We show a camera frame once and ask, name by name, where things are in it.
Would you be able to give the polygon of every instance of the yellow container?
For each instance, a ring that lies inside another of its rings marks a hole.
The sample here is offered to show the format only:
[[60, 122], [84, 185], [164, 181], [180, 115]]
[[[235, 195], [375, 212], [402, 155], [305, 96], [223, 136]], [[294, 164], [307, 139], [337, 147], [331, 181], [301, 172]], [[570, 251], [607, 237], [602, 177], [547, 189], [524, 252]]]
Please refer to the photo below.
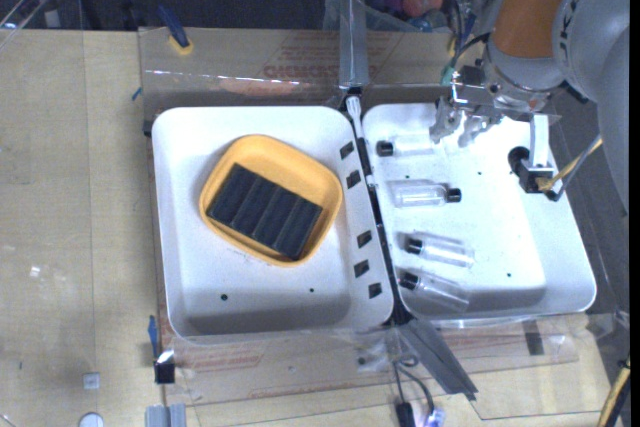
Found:
[[[236, 164], [322, 208], [298, 260], [293, 261], [207, 216], [207, 208]], [[242, 251], [274, 265], [294, 267], [309, 260], [320, 247], [341, 204], [342, 186], [327, 167], [277, 139], [249, 135], [234, 141], [218, 161], [200, 193], [199, 210], [200, 217], [211, 230]]]

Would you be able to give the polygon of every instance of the white tray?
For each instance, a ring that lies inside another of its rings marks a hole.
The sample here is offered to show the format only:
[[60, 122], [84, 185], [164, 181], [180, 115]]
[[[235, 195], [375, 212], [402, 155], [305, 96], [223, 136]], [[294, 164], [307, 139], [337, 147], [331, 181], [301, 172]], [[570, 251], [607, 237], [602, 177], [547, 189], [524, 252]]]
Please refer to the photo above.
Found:
[[[379, 157], [376, 142], [401, 134], [428, 134], [433, 104], [379, 105], [363, 127], [378, 184], [391, 257], [397, 269], [428, 271], [470, 292], [469, 308], [453, 313], [401, 288], [411, 313], [431, 320], [486, 320], [572, 313], [588, 308], [595, 279], [566, 195], [557, 203], [526, 194], [507, 154], [529, 146], [529, 125], [508, 118], [466, 148], [458, 133], [420, 157]], [[460, 203], [395, 208], [386, 182], [428, 179], [462, 190]], [[470, 269], [425, 262], [402, 248], [405, 234], [427, 231], [467, 242], [477, 262]]]
[[[298, 148], [343, 184], [345, 199], [333, 227], [298, 267], [243, 253], [198, 213], [201, 188], [216, 162], [232, 141], [249, 134]], [[154, 123], [152, 141], [167, 307], [178, 335], [226, 342], [251, 333], [359, 331], [387, 320], [393, 297], [361, 164], [357, 150], [344, 159], [340, 153], [348, 143], [355, 148], [343, 115], [325, 107], [171, 109]], [[353, 171], [362, 180], [347, 188]], [[358, 247], [358, 235], [367, 231], [371, 240]]]

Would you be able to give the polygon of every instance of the yellow cable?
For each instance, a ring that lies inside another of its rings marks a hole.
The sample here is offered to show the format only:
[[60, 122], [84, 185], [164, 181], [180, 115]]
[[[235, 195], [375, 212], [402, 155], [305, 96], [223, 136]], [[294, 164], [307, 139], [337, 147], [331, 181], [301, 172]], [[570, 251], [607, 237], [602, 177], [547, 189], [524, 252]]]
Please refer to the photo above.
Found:
[[605, 427], [609, 418], [611, 417], [611, 413], [613, 412], [613, 408], [616, 405], [616, 401], [624, 388], [627, 379], [631, 378], [631, 354], [627, 357], [627, 361], [625, 365], [618, 372], [618, 376], [616, 380], [613, 382], [611, 386], [611, 391], [609, 391], [609, 396], [604, 403], [604, 407], [602, 408], [602, 412], [600, 413], [600, 419], [598, 420], [597, 427]]
[[[587, 153], [587, 156], [591, 155], [601, 145], [602, 145], [602, 137], [598, 138], [598, 141], [596, 142], [596, 144], [593, 145], [593, 148], [591, 148], [591, 150], [589, 150], [589, 153]], [[562, 178], [567, 176], [569, 173], [571, 173], [571, 171], [573, 171], [573, 168], [576, 167], [576, 164], [578, 163], [578, 161], [582, 157], [583, 153], [584, 152], [582, 152], [575, 159], [573, 159], [566, 166], [564, 166], [560, 170], [560, 172], [557, 175], [555, 175], [553, 178], [543, 178], [543, 177], [536, 178], [536, 184], [538, 184], [538, 190], [540, 190], [542, 192], [550, 191], [551, 188], [555, 185], [555, 183], [558, 180], [561, 180]]]

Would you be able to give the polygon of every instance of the transparent tube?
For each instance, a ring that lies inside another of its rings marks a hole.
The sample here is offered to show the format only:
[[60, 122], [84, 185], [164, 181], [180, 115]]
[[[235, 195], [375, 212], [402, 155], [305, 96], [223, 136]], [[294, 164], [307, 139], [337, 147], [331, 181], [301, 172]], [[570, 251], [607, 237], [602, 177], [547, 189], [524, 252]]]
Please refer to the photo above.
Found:
[[458, 267], [471, 267], [475, 251], [461, 240], [419, 232], [407, 236], [405, 251], [425, 260], [442, 262]]
[[428, 132], [424, 134], [398, 135], [378, 141], [376, 152], [380, 157], [410, 157], [429, 155], [434, 152]]
[[460, 189], [449, 189], [428, 180], [396, 180], [388, 185], [396, 208], [437, 207], [462, 199]]
[[412, 272], [403, 271], [400, 273], [398, 284], [426, 301], [451, 311], [462, 313], [469, 307], [469, 293], [464, 288], [455, 281], [435, 274], [421, 272], [418, 276]]

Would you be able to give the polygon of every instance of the black item in tray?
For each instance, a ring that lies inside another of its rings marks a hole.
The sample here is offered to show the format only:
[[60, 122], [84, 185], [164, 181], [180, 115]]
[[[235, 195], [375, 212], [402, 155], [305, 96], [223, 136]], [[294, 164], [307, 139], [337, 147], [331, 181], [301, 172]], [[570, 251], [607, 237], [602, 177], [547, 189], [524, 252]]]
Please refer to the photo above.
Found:
[[298, 260], [322, 208], [234, 164], [207, 216]]

